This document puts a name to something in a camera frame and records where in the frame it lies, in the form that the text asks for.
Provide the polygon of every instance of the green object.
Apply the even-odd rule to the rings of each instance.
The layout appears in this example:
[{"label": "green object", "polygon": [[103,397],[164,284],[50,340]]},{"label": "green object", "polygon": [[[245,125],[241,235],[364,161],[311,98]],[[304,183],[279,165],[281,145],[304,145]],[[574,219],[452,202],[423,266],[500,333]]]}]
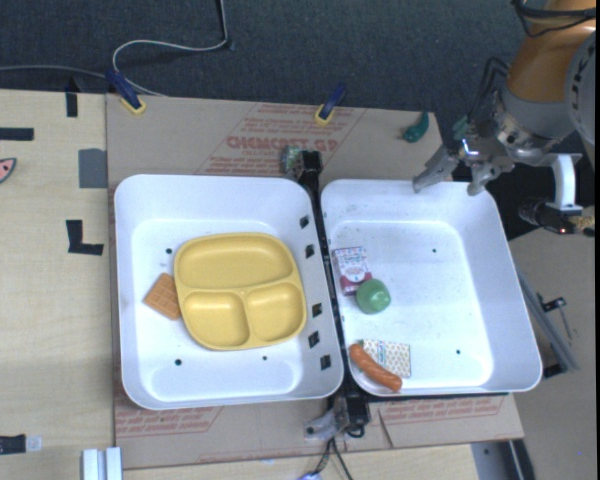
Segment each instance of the green object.
[{"label": "green object", "polygon": [[380,313],[391,304],[391,295],[382,281],[369,279],[358,287],[356,301],[363,312],[367,314]]},{"label": "green object", "polygon": [[460,142],[465,134],[467,133],[467,130],[469,128],[469,117],[468,116],[462,116],[460,119],[458,119],[453,127],[453,140],[457,140],[458,142]]},{"label": "green object", "polygon": [[296,159],[300,155],[300,148],[298,146],[287,146],[282,151],[282,173],[288,173],[296,162]]},{"label": "green object", "polygon": [[424,134],[427,133],[429,129],[429,114],[426,112],[422,113],[422,117],[420,117],[420,121],[413,126],[409,126],[402,134],[402,138],[407,142],[418,142]]}]

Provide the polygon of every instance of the yellow divided tray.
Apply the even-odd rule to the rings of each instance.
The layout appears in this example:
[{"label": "yellow divided tray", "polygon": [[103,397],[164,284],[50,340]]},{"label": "yellow divided tray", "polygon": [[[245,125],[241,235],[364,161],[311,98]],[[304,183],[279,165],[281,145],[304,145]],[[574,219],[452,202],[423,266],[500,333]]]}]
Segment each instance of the yellow divided tray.
[{"label": "yellow divided tray", "polygon": [[195,238],[175,257],[174,278],[189,334],[216,350],[273,345],[296,336],[307,320],[293,256],[265,233]]}]

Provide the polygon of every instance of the toy hot dog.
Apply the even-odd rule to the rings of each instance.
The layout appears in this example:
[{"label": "toy hot dog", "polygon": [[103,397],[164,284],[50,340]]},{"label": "toy hot dog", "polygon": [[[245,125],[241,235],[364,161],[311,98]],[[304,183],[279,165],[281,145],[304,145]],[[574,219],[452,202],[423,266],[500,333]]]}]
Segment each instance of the toy hot dog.
[{"label": "toy hot dog", "polygon": [[349,347],[349,357],[370,379],[378,384],[382,384],[392,391],[402,389],[402,378],[376,363],[357,343]]}]

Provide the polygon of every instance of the wooden table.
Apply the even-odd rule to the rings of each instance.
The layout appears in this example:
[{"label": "wooden table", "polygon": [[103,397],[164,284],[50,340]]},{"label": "wooden table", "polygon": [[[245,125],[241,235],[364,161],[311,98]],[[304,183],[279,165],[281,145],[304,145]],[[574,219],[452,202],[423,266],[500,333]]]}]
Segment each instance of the wooden table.
[{"label": "wooden table", "polygon": [[[31,142],[0,142],[19,158],[0,185],[0,435],[40,436],[42,449],[0,456],[0,478],[79,478],[81,451],[114,443],[108,193],[80,188],[78,152],[106,149],[105,99],[0,90],[0,127],[34,128]],[[67,220],[102,255],[68,253]],[[325,479],[343,478],[333,461]],[[346,455],[356,479],[476,479],[471,447]],[[129,479],[299,478],[315,457],[125,472]]]}]

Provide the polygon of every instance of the black cable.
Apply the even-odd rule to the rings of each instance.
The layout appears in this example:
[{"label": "black cable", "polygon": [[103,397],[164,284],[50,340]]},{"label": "black cable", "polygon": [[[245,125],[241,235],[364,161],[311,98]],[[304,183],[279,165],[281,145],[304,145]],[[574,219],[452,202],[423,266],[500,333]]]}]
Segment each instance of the black cable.
[{"label": "black cable", "polygon": [[336,445],[335,438],[332,438],[331,440],[333,441],[333,450],[336,452],[336,456],[338,457],[338,460],[340,461],[340,465],[342,466],[344,474],[347,476],[347,478],[349,480],[353,480],[351,473],[349,473],[349,470],[347,469],[347,465],[344,463],[344,460],[342,459],[342,455],[340,455],[340,451],[338,450],[338,446]]},{"label": "black cable", "polygon": [[354,439],[361,439],[364,437],[364,425],[359,425],[355,430],[347,430],[347,434]]},{"label": "black cable", "polygon": [[474,119],[475,113],[479,110],[484,98],[486,98],[493,90],[496,75],[506,77],[508,72],[509,66],[500,58],[490,57],[487,60],[482,71],[482,78],[480,80],[480,85],[478,86],[476,99],[471,106],[471,110],[467,113],[467,117],[470,121]]},{"label": "black cable", "polygon": [[[555,11],[547,9],[533,9],[532,7],[526,5],[527,1],[528,0],[511,0],[511,4],[515,9],[518,18],[520,18],[520,22],[522,23],[522,27],[525,33],[529,37],[539,37],[543,34],[546,34],[547,32],[571,28],[596,17],[595,7],[592,7],[590,9],[580,9],[573,11]],[[533,33],[529,29],[527,21],[531,21],[532,23],[559,23],[566,21],[567,23],[565,23],[564,25],[557,25],[553,27],[549,26],[547,28],[542,29],[540,32]]]},{"label": "black cable", "polygon": [[338,461],[340,462],[342,470],[344,471],[344,474],[347,477],[347,479],[353,480],[353,477],[351,476],[351,473],[349,472],[349,469],[347,468],[347,465],[344,463],[344,459],[340,454],[340,450],[338,450],[335,437],[332,437],[331,439],[329,439],[329,441],[327,441],[327,446],[325,447],[324,453],[322,454],[322,457],[320,457],[320,461],[318,462],[316,468],[310,473],[310,475],[317,475],[327,467],[327,465],[329,464],[329,458],[331,456],[331,448],[333,448],[336,457],[338,457]]},{"label": "black cable", "polygon": [[[224,0],[215,0],[215,1],[216,1],[216,9],[218,12],[218,17],[220,20],[220,27],[222,29],[222,39],[217,44],[212,45],[212,46],[207,46],[207,47],[196,48],[196,47],[166,43],[166,42],[162,42],[162,41],[154,41],[154,40],[148,40],[148,39],[136,39],[136,40],[129,41],[129,42],[119,46],[115,50],[115,52],[113,53],[113,57],[112,57],[112,63],[113,63],[114,68],[116,68],[116,70],[118,70],[117,69],[118,54],[122,50],[124,50],[134,44],[151,44],[151,45],[155,45],[155,46],[173,48],[173,49],[177,49],[177,50],[181,50],[181,51],[188,51],[188,52],[194,52],[194,53],[213,52],[213,51],[218,51],[222,48],[232,49],[233,43],[229,37],[229,30],[227,27],[227,16],[226,16],[226,11],[225,11]],[[13,65],[13,66],[0,66],[0,73],[4,73],[4,72],[8,72],[8,71],[43,71],[43,70],[67,71],[67,72],[71,72],[71,73],[77,73],[77,74],[81,74],[81,75],[91,76],[94,78],[99,78],[108,83],[107,78],[104,75],[104,73],[97,73],[95,71],[89,71],[87,69],[76,68],[76,67],[72,67],[72,66],[62,66],[62,65],[56,65],[56,64],[23,64],[23,65]],[[164,94],[147,89],[146,87],[143,87],[128,78],[126,78],[126,80],[129,83],[129,85],[131,85],[134,89],[136,89],[141,94],[153,94],[155,96],[165,96]]]}]

